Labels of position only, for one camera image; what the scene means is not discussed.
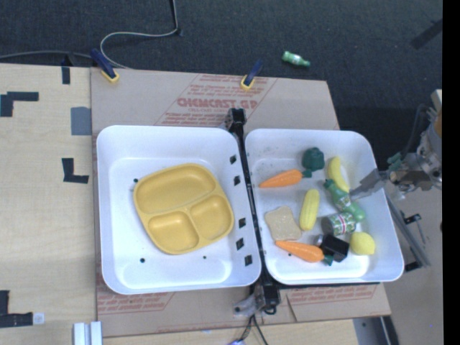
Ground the thin black rod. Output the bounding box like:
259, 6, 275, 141
235, 129, 269, 288

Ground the yellow lemon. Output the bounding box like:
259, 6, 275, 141
349, 231, 377, 257

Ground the green and red can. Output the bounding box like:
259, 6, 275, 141
320, 211, 358, 237

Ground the orange carrot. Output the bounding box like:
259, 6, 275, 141
275, 239, 336, 267
258, 168, 313, 190

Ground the white plastic tray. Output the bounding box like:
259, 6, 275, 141
96, 124, 262, 296
244, 127, 405, 286

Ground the yellow corn cob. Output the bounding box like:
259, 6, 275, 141
298, 188, 321, 232

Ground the black block with wires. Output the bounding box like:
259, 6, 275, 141
252, 283, 282, 315
224, 107, 247, 134

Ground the green bottle with label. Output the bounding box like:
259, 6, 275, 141
323, 178, 367, 223

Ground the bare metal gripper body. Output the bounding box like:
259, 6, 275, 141
386, 148, 443, 193

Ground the yellow divided plate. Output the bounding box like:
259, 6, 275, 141
132, 162, 236, 256

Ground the yellow banana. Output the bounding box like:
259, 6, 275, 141
326, 155, 351, 194

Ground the black can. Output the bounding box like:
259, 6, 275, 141
315, 233, 351, 263

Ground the small green bottle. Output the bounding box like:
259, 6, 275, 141
280, 50, 311, 68

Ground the tan bread slice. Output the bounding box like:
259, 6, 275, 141
264, 205, 303, 242

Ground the green broccoli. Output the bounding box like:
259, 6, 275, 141
301, 147, 326, 173

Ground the brown cardboard board red print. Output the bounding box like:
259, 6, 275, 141
89, 66, 392, 338

